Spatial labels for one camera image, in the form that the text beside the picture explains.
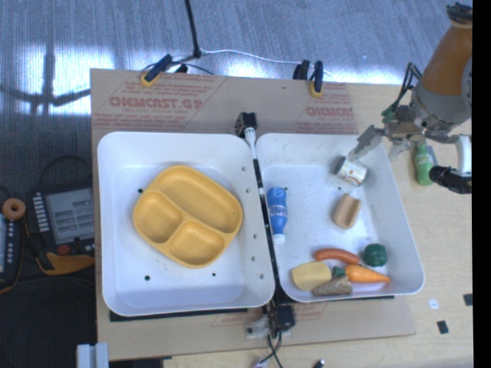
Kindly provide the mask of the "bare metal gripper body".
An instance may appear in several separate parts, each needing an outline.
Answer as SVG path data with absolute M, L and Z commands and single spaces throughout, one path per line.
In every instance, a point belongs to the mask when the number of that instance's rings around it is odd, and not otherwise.
M 419 104 L 393 104 L 382 112 L 384 133 L 392 140 L 444 143 L 453 125 L 440 120 Z

